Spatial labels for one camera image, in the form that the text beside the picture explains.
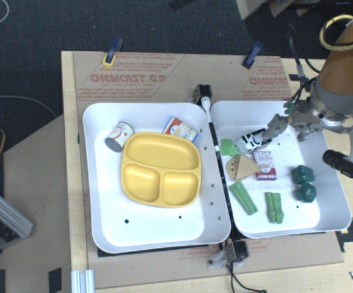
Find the yellow plate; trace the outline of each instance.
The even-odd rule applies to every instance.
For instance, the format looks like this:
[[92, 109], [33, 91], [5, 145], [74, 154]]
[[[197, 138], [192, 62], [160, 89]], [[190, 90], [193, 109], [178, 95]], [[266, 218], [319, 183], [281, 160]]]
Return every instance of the yellow plate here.
[[181, 137], [138, 132], [123, 148], [121, 181], [134, 201], [168, 208], [187, 206], [200, 192], [200, 153]]

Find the white tray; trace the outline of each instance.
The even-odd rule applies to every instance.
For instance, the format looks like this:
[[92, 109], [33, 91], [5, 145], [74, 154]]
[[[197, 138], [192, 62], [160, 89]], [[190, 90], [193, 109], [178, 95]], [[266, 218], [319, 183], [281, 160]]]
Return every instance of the white tray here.
[[[276, 113], [284, 115], [284, 101], [220, 101], [212, 109], [213, 124], [217, 139], [236, 139], [249, 132], [267, 128]], [[351, 212], [337, 172], [322, 161], [328, 150], [322, 132], [310, 135], [304, 142], [297, 141], [297, 133], [288, 127], [284, 133], [274, 138], [262, 151], [271, 151], [274, 157], [277, 180], [257, 181], [251, 175], [242, 181], [258, 212], [247, 215], [237, 199], [229, 191], [231, 208], [237, 229], [251, 238], [283, 236], [289, 234], [317, 233], [342, 230], [351, 222]], [[230, 156], [222, 156], [225, 164]], [[293, 191], [298, 188], [292, 183], [291, 171], [298, 165], [313, 169], [317, 196], [312, 203], [297, 201]], [[235, 183], [225, 173], [230, 186]], [[280, 192], [285, 214], [282, 224], [270, 223], [266, 215], [265, 192]]]
[[[122, 153], [105, 138], [119, 121], [135, 132], [162, 132], [172, 116], [199, 131], [194, 141], [202, 160], [198, 198], [183, 208], [132, 201], [122, 189]], [[92, 234], [108, 253], [216, 244], [231, 230], [213, 141], [204, 111], [191, 103], [97, 103], [83, 115], [89, 171]]]

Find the can lid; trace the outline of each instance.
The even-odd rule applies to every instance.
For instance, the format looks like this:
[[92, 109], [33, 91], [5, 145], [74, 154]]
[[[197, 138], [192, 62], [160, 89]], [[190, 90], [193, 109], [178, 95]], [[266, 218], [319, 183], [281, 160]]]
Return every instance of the can lid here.
[[104, 140], [104, 142], [114, 152], [121, 152], [122, 151], [122, 146], [117, 141], [115, 141], [113, 138], [106, 138]]

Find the black floor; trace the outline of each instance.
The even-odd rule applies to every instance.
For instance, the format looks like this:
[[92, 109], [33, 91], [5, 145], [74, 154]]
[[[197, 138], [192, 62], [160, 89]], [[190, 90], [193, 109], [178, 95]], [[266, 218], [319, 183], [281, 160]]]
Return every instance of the black floor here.
[[[36, 99], [56, 115], [62, 113], [63, 50], [107, 51], [118, 35], [127, 52], [244, 55], [260, 41], [260, 54], [291, 57], [286, 36], [292, 23], [304, 55], [325, 59], [327, 51], [318, 42], [323, 23], [341, 13], [353, 15], [353, 0], [323, 0], [302, 17], [289, 8], [273, 18], [264, 4], [245, 21], [235, 0], [6, 1], [10, 12], [0, 24], [0, 96]], [[4, 14], [0, 1], [0, 18]], [[6, 150], [52, 119], [39, 104], [0, 98]]]

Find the wooden table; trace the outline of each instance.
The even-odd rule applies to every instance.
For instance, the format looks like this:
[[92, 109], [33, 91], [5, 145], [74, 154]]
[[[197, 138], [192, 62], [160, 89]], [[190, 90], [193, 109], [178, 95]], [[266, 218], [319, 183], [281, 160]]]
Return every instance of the wooden table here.
[[[293, 59], [282, 59], [286, 74], [296, 74]], [[323, 60], [312, 60], [321, 68]], [[316, 74], [305, 66], [308, 77]], [[81, 164], [78, 144], [78, 116], [76, 109], [75, 66], [73, 52], [62, 52], [62, 80], [64, 93], [65, 145], [67, 157], [68, 206], [70, 223], [70, 248], [72, 270], [89, 268], [86, 250], [86, 229], [84, 224], [84, 205], [81, 183]], [[292, 92], [298, 88], [298, 82], [289, 80]], [[350, 143], [346, 135], [325, 132], [330, 149], [349, 153]], [[353, 216], [353, 179], [340, 175]], [[267, 272], [255, 272], [240, 275], [243, 284], [250, 288], [265, 288], [275, 292], [353, 292], [353, 280], [349, 272], [353, 271], [353, 242], [346, 243], [343, 253], [344, 263], [326, 266], [303, 267]], [[195, 280], [170, 281], [165, 283], [143, 284], [97, 290], [97, 292], [230, 292], [230, 276], [199, 278]]]

